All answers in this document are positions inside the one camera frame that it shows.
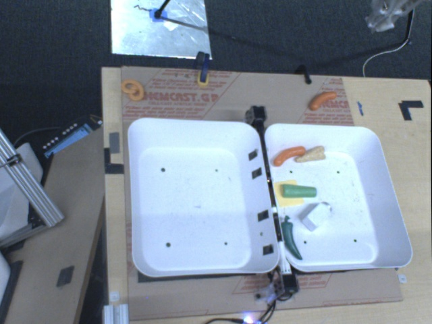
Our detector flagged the white plastic tray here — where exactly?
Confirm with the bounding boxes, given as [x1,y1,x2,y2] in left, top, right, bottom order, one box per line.
[263,123,414,273]
[127,117,281,278]

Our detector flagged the brown cardboard board, red print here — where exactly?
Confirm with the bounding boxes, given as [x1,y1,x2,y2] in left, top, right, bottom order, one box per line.
[120,66,404,321]

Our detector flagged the black block with thin wires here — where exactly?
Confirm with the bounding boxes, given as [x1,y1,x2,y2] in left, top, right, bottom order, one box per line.
[244,105,268,126]
[268,271,300,302]

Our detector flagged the orange toy sausage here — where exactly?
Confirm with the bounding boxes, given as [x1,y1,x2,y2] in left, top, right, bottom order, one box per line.
[273,145,306,167]
[308,91,338,111]

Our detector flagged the beige toy bread piece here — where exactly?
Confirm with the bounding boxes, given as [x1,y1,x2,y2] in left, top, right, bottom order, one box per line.
[294,145,327,163]

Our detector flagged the thin black and white rod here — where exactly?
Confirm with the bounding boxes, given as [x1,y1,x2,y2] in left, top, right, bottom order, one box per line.
[255,119,290,273]

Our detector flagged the dark green toy chili pepper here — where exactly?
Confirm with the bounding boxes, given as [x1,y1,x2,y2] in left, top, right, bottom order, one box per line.
[281,215,303,261]

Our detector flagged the green toy cucumber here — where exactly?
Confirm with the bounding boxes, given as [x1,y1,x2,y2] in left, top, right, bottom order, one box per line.
[281,184,318,198]

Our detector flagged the yellow toy cheese slice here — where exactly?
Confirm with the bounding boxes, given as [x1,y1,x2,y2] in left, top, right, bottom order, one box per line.
[273,180,305,209]

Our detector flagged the yellow toy pretzel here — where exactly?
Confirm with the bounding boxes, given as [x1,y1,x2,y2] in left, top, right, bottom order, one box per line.
[121,79,146,102]

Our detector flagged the white block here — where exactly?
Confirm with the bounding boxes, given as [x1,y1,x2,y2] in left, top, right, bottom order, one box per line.
[298,202,332,232]

